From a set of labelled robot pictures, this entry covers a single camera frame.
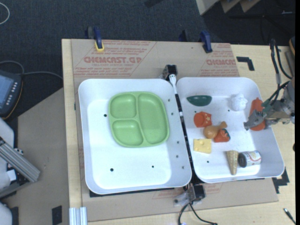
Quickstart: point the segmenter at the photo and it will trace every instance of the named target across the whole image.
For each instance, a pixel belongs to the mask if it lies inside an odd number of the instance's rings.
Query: white tray
[[[110,131],[108,104],[121,92],[146,91],[164,102],[168,139],[157,146],[127,148]],[[85,179],[96,194],[187,185],[192,177],[180,116],[171,84],[162,79],[88,79],[78,89]]]
[[[248,120],[252,100],[261,98],[257,85],[248,78],[212,78],[184,77],[177,82],[177,91],[183,110],[187,138],[192,153],[196,175],[204,182],[215,183],[231,180],[259,179],[280,176],[284,171],[284,162],[271,127],[262,131],[246,131],[243,122]],[[248,100],[243,111],[231,108],[231,97],[242,93]],[[187,97],[208,95],[212,101],[207,106],[198,107],[188,102]],[[194,115],[198,112],[212,114],[212,125],[227,123],[226,130],[231,139],[228,142],[212,142],[212,153],[205,154],[193,150],[194,139],[205,138],[204,128],[197,128]],[[260,165],[246,168],[238,167],[232,176],[227,163],[225,151],[238,152],[258,150],[262,157]]]

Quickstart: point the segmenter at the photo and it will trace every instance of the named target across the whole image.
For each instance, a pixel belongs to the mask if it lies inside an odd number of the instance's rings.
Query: wooden table
[[[288,51],[288,47],[280,47],[282,54]],[[270,97],[275,91],[276,79],[275,71],[270,57],[268,46],[256,45],[232,45],[234,56],[249,57],[255,67],[255,71],[250,71],[246,63],[238,63],[238,70],[241,77],[248,77],[256,82],[261,92],[263,100]],[[79,174],[79,160],[77,147],[77,128],[74,111],[74,83],[71,40],[62,40],[63,74],[64,74],[64,96],[66,113],[66,133],[67,133],[67,164],[68,164],[68,184],[69,184],[69,205],[71,208],[82,207],[81,183]],[[282,55],[283,67],[288,70],[285,57]],[[282,82],[288,81],[282,75]],[[290,182],[288,186],[280,187],[278,194],[279,201],[267,204],[254,204],[240,207],[230,207],[222,209],[211,209],[199,211],[199,216],[205,220],[214,221],[222,225],[232,224],[256,224],[256,225],[282,225],[293,224],[284,213],[283,208],[287,208],[294,219],[296,218],[296,197],[295,197],[295,125],[276,124],[273,126],[276,140],[279,144],[286,171]],[[89,225],[176,225],[177,213],[153,215],[145,217],[133,217],[125,219],[89,222]],[[202,224],[192,212],[185,212],[181,221],[188,225]]]

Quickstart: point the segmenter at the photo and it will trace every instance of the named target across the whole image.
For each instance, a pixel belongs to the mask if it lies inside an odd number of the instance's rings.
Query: soup can
[[[238,163],[241,167],[257,165],[261,162],[262,157],[257,150],[239,153]]]

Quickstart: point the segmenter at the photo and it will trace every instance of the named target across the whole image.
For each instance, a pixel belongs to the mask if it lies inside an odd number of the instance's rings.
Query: black marker
[[[293,223],[296,224],[294,218],[291,216],[290,212],[286,209],[286,208],[283,208],[283,210],[285,211],[285,213],[287,214],[287,216],[293,221]]]

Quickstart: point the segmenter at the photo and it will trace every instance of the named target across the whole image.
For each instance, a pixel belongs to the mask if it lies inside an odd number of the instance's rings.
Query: screen
[[[0,108],[6,103],[13,82],[13,79],[0,75]]]

